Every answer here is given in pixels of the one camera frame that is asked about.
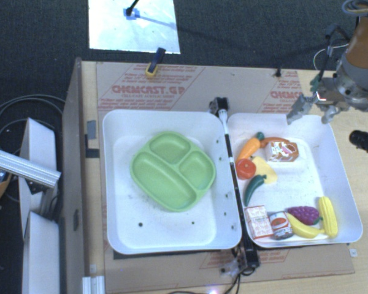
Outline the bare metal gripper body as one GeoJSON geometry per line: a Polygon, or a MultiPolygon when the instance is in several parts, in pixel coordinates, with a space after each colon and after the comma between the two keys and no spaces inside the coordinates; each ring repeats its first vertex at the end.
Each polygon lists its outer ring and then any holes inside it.
{"type": "Polygon", "coordinates": [[[368,90],[355,83],[322,80],[315,95],[318,105],[334,106],[341,110],[347,110],[349,107],[368,110],[368,90]]]}

